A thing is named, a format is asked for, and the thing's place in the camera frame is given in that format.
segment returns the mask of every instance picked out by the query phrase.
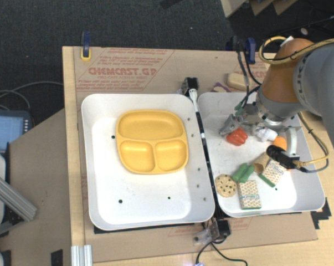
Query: white cable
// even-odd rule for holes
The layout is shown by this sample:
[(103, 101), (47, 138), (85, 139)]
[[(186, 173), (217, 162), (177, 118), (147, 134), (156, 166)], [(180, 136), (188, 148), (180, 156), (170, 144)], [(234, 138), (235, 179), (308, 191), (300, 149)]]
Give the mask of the white cable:
[(6, 106), (1, 105), (1, 104), (0, 104), (0, 108), (1, 108), (1, 109), (5, 109), (5, 110), (10, 110), (9, 108), (7, 108)]
[(5, 93), (3, 95), (15, 94), (15, 95), (20, 96), (27, 103), (28, 109), (30, 109), (30, 103), (29, 103), (28, 99), (24, 95), (22, 95), (21, 93), (18, 93), (17, 91), (14, 91), (14, 90), (0, 90), (0, 93)]
[(25, 96), (23, 96), (22, 94), (16, 92), (16, 91), (17, 91), (17, 90), (20, 90), (20, 89), (23, 89), (23, 88), (26, 88), (26, 87), (28, 87), (28, 86), (39, 85), (39, 84), (53, 84), (53, 85), (60, 85), (60, 86), (63, 86), (62, 83), (54, 82), (54, 81), (38, 81), (38, 82), (32, 82), (32, 83), (28, 83), (28, 84), (25, 84), (25, 85), (16, 87), (15, 89), (12, 89), (12, 90), (0, 90), (0, 92), (8, 91), (7, 93), (0, 95), (0, 99), (3, 98), (4, 96), (10, 94), (10, 93), (18, 94), (18, 95), (20, 95), (20, 96), (27, 102), (28, 107), (30, 107), (30, 103), (29, 103), (29, 101), (27, 100), (27, 98), (26, 98)]

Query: yellow cable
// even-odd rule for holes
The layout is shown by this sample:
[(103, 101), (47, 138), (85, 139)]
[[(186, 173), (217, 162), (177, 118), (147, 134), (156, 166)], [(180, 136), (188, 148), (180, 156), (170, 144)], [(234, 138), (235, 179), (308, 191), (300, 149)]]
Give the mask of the yellow cable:
[(312, 50), (315, 50), (316, 48), (318, 47), (322, 47), (324, 45), (327, 45), (327, 44), (330, 44), (330, 43), (334, 43), (334, 38), (331, 38), (331, 39), (326, 39), (326, 40), (323, 40), (321, 42), (318, 42), (318, 43), (314, 43), (304, 49), (301, 49), (300, 51), (298, 52), (295, 52), (294, 54), (292, 55), (289, 55), (287, 57), (283, 57), (283, 58), (279, 58), (279, 59), (275, 59), (275, 58), (265, 58), (264, 57), (264, 48), (276, 41), (276, 40), (285, 40), (286, 38), (285, 37), (281, 37), (281, 36), (276, 36), (276, 37), (272, 37), (272, 38), (269, 38), (268, 40), (266, 40), (259, 48), (258, 50), (258, 53), (259, 53), (259, 58), (265, 62), (265, 63), (268, 63), (268, 64), (282, 64), (282, 63), (286, 63), (286, 62), (289, 62), (291, 60), (295, 60), (296, 58), (304, 55), (305, 53), (307, 52), (310, 52)]

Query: black cable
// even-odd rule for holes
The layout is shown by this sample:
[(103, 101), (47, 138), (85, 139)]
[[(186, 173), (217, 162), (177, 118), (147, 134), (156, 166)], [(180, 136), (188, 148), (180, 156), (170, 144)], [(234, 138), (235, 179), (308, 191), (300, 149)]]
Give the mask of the black cable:
[(200, 255), (201, 253), (205, 250), (205, 248), (207, 248), (209, 245), (211, 244), (211, 242), (207, 243), (198, 253), (198, 255), (196, 256), (196, 261), (195, 261), (195, 264), (199, 264), (199, 258), (200, 258)]
[(244, 104), (243, 104), (243, 108), (245, 107), (247, 101), (248, 101), (248, 96), (249, 96), (249, 80), (248, 80), (248, 75), (246, 73), (246, 70), (244, 68), (243, 62), (242, 62), (242, 56), (240, 55), (240, 51), (237, 50), (237, 57), (238, 57), (238, 63), (240, 65), (240, 68), (242, 69), (243, 75), (245, 80), (247, 80), (247, 84), (246, 84), (246, 95), (245, 95), (245, 100), (244, 100)]
[(256, 86), (255, 88), (251, 89), (251, 91), (249, 91), (249, 93), (240, 101), (240, 103), (242, 104), (246, 99), (248, 100), (248, 97), (254, 93), (255, 91), (258, 91), (260, 89), (260, 85)]
[(217, 247), (211, 242), (211, 246), (217, 251), (218, 254), (220, 254), (224, 259), (227, 259), (229, 261), (235, 261), (235, 262), (243, 262), (245, 266), (248, 266), (248, 262), (243, 260), (243, 259), (233, 259), (233, 258), (228, 258), (227, 256), (223, 255), (221, 251), (217, 249)]
[[(319, 145), (319, 147), (322, 149), (322, 151), (324, 152), (324, 154), (327, 154), (326, 148), (323, 146), (322, 142), (317, 138), (317, 136), (313, 133), (313, 129), (311, 129), (307, 125), (307, 122), (304, 120), (302, 114), (298, 113), (297, 115), (298, 115), (299, 119), (301, 120), (302, 124), (304, 125), (304, 127), (308, 130), (309, 134), (311, 134), (311, 136), (313, 137), (313, 139), (315, 139), (315, 141), (317, 142), (317, 144)], [(300, 168), (300, 170), (303, 171), (303, 172), (307, 172), (307, 173), (314, 173), (314, 172), (319, 172), (319, 171), (325, 170), (328, 166), (329, 166), (329, 160), (326, 159), (326, 164), (323, 167), (321, 167), (321, 168), (318, 168), (316, 170), (308, 170), (308, 169), (302, 167), (302, 168)]]
[(327, 13), (327, 14), (330, 14), (330, 15), (333, 15), (333, 14), (334, 14), (333, 11), (328, 11), (328, 10), (325, 10), (325, 9), (318, 8), (318, 7), (314, 6), (313, 3), (312, 3), (310, 0), (303, 0), (303, 1), (307, 2), (307, 3), (309, 4), (309, 6), (310, 6), (311, 8), (313, 8), (314, 10), (316, 10), (316, 11), (323, 12), (323, 13)]
[(226, 238), (224, 238), (222, 241), (220, 242), (209, 242), (207, 243), (198, 253), (197, 257), (196, 257), (196, 261), (195, 261), (195, 264), (199, 264), (199, 259), (200, 259), (200, 256), (202, 254), (202, 252), (209, 246), (211, 245), (219, 255), (221, 255), (224, 259), (226, 260), (229, 260), (229, 261), (234, 261), (234, 262), (243, 262), (245, 264), (245, 266), (248, 266), (248, 262), (243, 260), (243, 259), (233, 259), (233, 258), (229, 258), (227, 256), (225, 256), (224, 254), (221, 253), (221, 251), (218, 250), (218, 248), (214, 245), (214, 244), (220, 244), (222, 242), (224, 242), (226, 240)]
[(255, 81), (258, 85), (261, 85), (261, 82), (258, 81), (254, 75), (252, 74), (251, 70), (250, 70), (250, 66), (249, 66), (249, 62), (248, 62), (248, 59), (246, 57), (246, 53), (245, 53), (245, 49), (243, 49), (243, 55), (244, 55), (244, 59), (245, 59), (245, 63), (246, 63), (246, 68), (248, 70), (248, 73), (250, 75), (250, 77), (253, 79), (253, 81)]

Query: black bracket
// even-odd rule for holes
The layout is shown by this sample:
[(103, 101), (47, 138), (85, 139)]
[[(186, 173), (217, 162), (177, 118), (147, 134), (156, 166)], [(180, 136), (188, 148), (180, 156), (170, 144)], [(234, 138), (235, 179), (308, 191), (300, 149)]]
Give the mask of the black bracket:
[(51, 253), (51, 266), (63, 266), (63, 250)]
[(186, 77), (182, 84), (182, 94), (184, 96), (189, 96), (189, 90), (199, 89), (199, 80), (197, 77)]
[(12, 252), (10, 250), (6, 250), (1, 252), (3, 256), (4, 266), (12, 266)]
[(326, 198), (326, 202), (322, 207), (322, 212), (312, 211), (311, 212), (313, 224), (315, 225), (316, 229), (320, 229), (319, 222), (323, 219), (329, 219), (332, 216), (331, 210), (329, 209), (328, 201)]

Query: metal bracket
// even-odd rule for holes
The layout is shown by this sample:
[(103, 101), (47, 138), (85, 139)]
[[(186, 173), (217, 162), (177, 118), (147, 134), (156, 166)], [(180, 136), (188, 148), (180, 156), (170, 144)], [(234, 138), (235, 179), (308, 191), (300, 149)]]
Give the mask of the metal bracket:
[(24, 221), (29, 222), (34, 219), (37, 208), (1, 178), (0, 200)]
[(71, 266), (93, 266), (93, 252), (91, 245), (71, 247)]
[(215, 239), (219, 238), (220, 233), (218, 230), (217, 222), (213, 222), (210, 226), (208, 226), (203, 231), (195, 234), (193, 237), (193, 243), (194, 245), (206, 245), (209, 242), (214, 241)]
[(219, 134), (221, 136), (225, 136), (227, 134), (232, 133), (240, 126), (242, 122), (243, 122), (243, 117), (241, 115), (230, 114), (226, 122), (224, 123), (224, 126), (220, 129)]
[(182, 94), (185, 96), (189, 96), (190, 89), (199, 89), (199, 80), (196, 77), (186, 77), (182, 84), (181, 90)]
[(297, 150), (297, 131), (299, 131), (301, 127), (285, 127), (286, 140), (287, 140), (287, 149), (286, 154), (288, 156), (298, 156), (296, 154)]

